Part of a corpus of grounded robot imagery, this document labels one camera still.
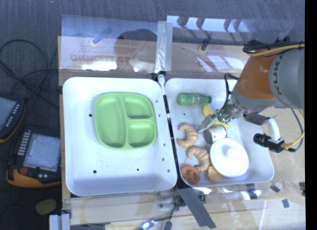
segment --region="green bottle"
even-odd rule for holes
[[[199,105],[202,103],[210,103],[211,97],[201,95],[198,93],[179,93],[177,95],[177,104],[184,106],[184,105]]]

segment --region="gray carpet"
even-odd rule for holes
[[[34,86],[19,83],[18,77],[46,68],[57,68],[57,37],[61,35],[62,16],[80,15],[156,22],[168,15],[229,19],[293,20],[295,27],[289,36],[292,41],[305,40],[305,0],[0,0],[0,45],[12,40],[1,49],[1,62],[15,75],[0,69],[0,93],[27,97]],[[44,73],[30,75],[28,80],[38,83]],[[59,131],[58,75],[50,71],[43,83],[45,88],[32,95],[24,125]],[[16,135],[0,144],[0,159],[7,161]],[[0,229],[36,229],[33,217],[40,227],[49,229],[48,215],[40,216],[35,205],[44,199],[58,201],[60,212],[60,186],[34,190],[9,187],[6,181],[6,165],[0,164]],[[12,206],[19,209],[8,209]]]

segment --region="clear plastic panel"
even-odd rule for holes
[[[116,76],[164,69],[166,38],[171,38],[165,23],[64,16],[59,67]]]
[[[239,74],[249,58],[244,44],[282,40],[294,26],[276,19],[168,16],[167,21],[173,26],[171,73],[178,77]]]

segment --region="bottle label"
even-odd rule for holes
[[[198,94],[193,94],[193,105],[199,105],[199,95]]]

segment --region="tan toy item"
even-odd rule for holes
[[[192,146],[188,148],[186,155],[188,158],[191,158],[192,155],[196,156],[199,160],[200,165],[196,166],[199,172],[204,172],[210,166],[210,158],[207,150],[200,148],[198,146]]]
[[[212,181],[219,182],[222,175],[213,166],[210,166],[208,168],[208,177]]]
[[[185,140],[182,140],[180,138],[176,139],[176,142],[180,147],[189,148],[193,146],[198,140],[198,132],[194,129],[193,126],[184,123],[179,126],[178,130],[184,130],[186,134]]]
[[[196,184],[200,180],[200,174],[197,168],[193,166],[184,166],[181,169],[182,176],[190,183]]]

